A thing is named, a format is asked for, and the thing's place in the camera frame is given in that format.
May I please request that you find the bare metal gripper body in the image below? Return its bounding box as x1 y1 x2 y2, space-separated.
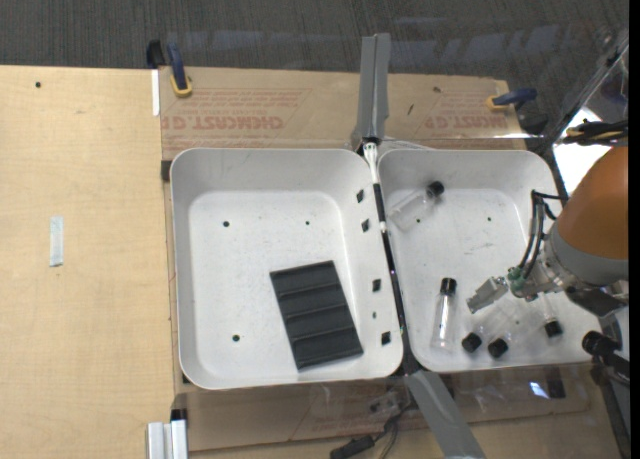
480 252 572 304

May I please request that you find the clear vial with black cap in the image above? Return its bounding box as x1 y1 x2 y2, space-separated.
387 180 446 232
486 307 524 360
460 309 501 355
540 292 565 340
429 277 459 351

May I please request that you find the white plastic tray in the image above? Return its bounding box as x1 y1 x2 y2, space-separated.
169 147 405 391
377 148 604 375

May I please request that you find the thin black and white rod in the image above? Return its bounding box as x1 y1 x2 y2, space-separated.
361 140 409 344

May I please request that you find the black ridged rectangular insert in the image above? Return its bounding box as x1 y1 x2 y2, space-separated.
269 260 365 372

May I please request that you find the brown cardboard board red print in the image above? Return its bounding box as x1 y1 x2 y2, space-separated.
158 65 592 452

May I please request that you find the black cylinder on white bracket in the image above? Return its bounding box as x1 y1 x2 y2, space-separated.
567 280 630 373

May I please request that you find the black block with thin wires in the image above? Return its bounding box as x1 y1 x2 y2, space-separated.
329 435 377 459

